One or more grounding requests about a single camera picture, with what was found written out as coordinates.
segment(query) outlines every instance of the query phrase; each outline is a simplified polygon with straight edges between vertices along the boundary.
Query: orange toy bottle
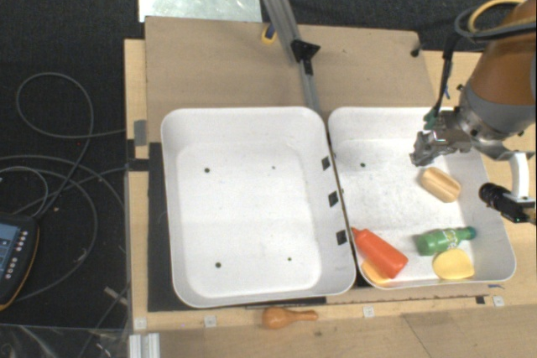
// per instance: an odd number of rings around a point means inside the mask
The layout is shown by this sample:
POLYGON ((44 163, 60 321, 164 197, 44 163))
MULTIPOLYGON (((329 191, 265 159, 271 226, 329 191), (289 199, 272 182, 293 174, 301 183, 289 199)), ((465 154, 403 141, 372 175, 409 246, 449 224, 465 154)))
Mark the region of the orange toy bottle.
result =
POLYGON ((409 262, 409 259, 402 252, 367 228, 357 230, 353 227, 351 230, 358 249, 365 254, 380 272, 389 278, 395 278, 406 266, 406 263, 409 262))

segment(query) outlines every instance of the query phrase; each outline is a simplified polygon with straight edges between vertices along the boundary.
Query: black bracket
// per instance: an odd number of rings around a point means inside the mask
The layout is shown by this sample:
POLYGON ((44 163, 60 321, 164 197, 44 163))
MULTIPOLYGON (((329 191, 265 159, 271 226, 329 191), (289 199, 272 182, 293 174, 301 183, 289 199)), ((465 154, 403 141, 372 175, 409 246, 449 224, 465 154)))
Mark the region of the black bracket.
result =
POLYGON ((295 39, 291 42, 291 49, 295 55, 295 60, 297 63, 303 62, 305 73, 307 75, 313 75, 313 66, 311 65, 311 59, 317 51, 321 49, 319 45, 310 44, 309 42, 304 42, 300 39, 295 39))

